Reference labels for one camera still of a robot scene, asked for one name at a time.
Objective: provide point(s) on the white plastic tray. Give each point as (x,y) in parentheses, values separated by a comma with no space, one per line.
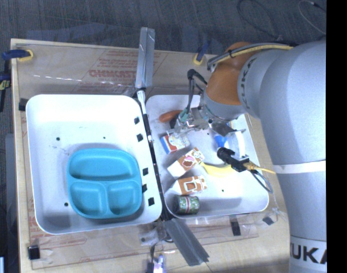
(236,198)
(85,118)

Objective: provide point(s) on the blue and white bottle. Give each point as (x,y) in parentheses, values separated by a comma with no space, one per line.
(220,141)

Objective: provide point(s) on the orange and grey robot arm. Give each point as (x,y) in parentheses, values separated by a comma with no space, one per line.
(290,109)

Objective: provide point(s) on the blue, red and white carton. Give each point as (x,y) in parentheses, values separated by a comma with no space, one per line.
(173,144)

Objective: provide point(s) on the green can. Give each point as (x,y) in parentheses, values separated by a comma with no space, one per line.
(187,204)

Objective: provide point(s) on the white and orange carton, pink print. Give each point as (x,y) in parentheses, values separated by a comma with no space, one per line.
(185,162)

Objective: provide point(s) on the black cylinder on white bracket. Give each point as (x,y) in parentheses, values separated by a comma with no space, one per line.
(227,156)

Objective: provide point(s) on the blue divided plate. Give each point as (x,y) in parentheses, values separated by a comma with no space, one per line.
(103,163)

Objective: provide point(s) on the yellow banana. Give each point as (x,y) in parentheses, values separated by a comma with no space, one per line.
(216,171)

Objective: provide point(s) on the orange-red toy sausage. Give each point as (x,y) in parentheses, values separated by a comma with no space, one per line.
(167,115)

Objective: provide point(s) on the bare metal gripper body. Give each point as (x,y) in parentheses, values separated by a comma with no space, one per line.
(197,120)

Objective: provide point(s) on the brown cardboard board, red print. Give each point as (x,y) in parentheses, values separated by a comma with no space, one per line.
(76,67)

